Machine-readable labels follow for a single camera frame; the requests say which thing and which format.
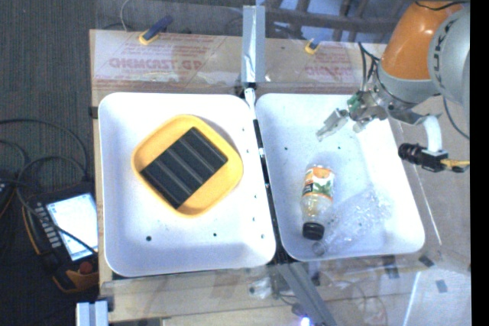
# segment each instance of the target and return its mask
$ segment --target clear plastic bottle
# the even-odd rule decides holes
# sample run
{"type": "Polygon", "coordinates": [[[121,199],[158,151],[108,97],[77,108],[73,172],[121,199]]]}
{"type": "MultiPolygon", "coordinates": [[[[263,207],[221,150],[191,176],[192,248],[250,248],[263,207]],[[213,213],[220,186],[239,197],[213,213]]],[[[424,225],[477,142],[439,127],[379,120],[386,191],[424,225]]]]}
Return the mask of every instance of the clear plastic bottle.
{"type": "Polygon", "coordinates": [[[326,212],[333,203],[335,174],[322,165],[307,167],[300,208],[303,215],[303,236],[321,240],[325,231],[326,212]]]}

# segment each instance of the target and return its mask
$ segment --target bottle cap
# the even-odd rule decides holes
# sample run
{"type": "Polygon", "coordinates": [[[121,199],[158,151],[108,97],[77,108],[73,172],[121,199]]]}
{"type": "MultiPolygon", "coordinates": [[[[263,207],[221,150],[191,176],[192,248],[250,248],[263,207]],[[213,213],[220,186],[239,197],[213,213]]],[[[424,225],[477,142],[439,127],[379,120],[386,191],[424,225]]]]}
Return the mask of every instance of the bottle cap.
{"type": "Polygon", "coordinates": [[[320,240],[324,235],[324,226],[319,223],[304,223],[303,236],[307,239],[320,240]]]}

